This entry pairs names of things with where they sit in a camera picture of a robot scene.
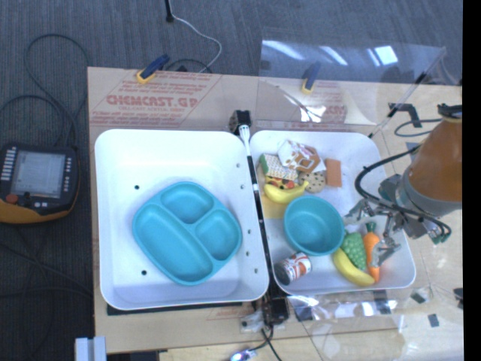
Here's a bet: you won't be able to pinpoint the orange rectangular cracker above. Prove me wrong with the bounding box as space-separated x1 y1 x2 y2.
324 158 343 189

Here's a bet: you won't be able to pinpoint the brown cardboard board red print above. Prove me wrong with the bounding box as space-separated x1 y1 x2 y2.
86 65 406 355

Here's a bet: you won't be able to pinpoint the blue bowl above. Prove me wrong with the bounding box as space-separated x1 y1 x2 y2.
283 195 346 257

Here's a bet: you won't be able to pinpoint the pizza slice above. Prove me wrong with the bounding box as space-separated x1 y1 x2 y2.
265 175 297 192

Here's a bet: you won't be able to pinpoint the red and white can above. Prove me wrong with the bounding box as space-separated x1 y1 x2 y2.
274 251 313 287

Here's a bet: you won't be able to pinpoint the thin black and white rod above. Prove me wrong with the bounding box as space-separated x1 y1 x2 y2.
237 124 274 297

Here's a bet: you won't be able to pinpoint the yellow flat cheese slice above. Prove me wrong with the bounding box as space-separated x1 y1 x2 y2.
260 194 287 220

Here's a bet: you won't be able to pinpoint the white plastic tray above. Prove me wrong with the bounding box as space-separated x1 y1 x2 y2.
93 128 271 311
249 129 417 296

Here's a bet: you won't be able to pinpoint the green grapes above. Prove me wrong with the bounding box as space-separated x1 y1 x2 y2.
340 231 368 272

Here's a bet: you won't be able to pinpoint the brown chocolate chip biscuit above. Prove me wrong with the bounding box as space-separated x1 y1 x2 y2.
298 171 327 194

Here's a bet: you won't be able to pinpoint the blue divided plate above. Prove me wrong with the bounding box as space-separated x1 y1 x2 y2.
131 180 244 287

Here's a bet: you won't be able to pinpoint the yellow banana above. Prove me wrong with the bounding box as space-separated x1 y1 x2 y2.
262 180 310 205
332 247 377 288

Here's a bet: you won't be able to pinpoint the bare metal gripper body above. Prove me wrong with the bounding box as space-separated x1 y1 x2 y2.
377 174 430 240

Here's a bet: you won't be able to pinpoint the green and tan sandwich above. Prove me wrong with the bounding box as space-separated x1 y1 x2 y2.
258 153 300 182

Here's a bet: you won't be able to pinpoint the orange carrot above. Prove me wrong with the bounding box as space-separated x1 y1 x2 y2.
362 221 382 283

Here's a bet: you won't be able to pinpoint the black block with thin wires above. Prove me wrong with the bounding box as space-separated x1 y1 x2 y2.
260 296 291 326
229 109 253 135

